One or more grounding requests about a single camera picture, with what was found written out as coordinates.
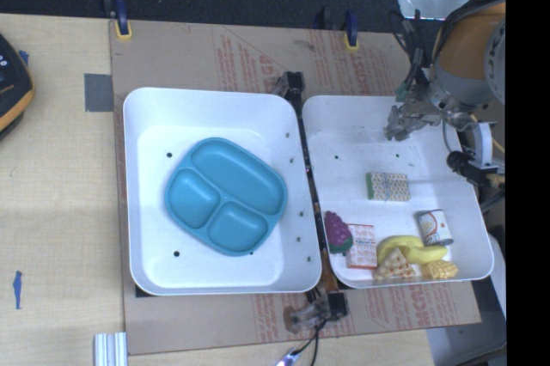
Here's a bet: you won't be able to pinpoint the blue divided plate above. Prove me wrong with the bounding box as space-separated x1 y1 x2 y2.
163 137 289 258

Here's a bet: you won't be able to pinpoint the yellow corn cob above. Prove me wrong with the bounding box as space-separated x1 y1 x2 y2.
420 259 460 281

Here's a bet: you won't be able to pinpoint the yellow banana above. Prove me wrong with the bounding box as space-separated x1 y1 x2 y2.
376 235 449 267

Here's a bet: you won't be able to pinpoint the black block with thin wires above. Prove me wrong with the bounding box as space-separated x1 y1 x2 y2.
273 70 306 99
284 290 349 334

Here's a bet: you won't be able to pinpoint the small white and orange can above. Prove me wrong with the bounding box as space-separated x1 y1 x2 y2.
415 209 455 247

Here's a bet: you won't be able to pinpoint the orange and white packet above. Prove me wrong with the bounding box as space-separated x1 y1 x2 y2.
345 223 379 270

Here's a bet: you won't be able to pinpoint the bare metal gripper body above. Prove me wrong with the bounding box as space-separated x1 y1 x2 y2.
397 90 479 131

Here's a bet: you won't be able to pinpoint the yellow pizza slice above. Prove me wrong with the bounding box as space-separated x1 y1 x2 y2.
372 247 417 282

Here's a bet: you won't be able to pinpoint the purple grapes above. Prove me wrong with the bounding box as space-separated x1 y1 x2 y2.
323 210 354 256

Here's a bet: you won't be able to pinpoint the patterned carton with green edge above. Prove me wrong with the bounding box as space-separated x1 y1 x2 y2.
365 171 412 203

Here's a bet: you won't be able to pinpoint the white plastic tray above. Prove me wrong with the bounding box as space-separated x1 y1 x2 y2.
302 95 495 290
122 87 323 297

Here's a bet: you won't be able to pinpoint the brown cardboard board red print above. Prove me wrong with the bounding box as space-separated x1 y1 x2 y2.
108 19 483 357

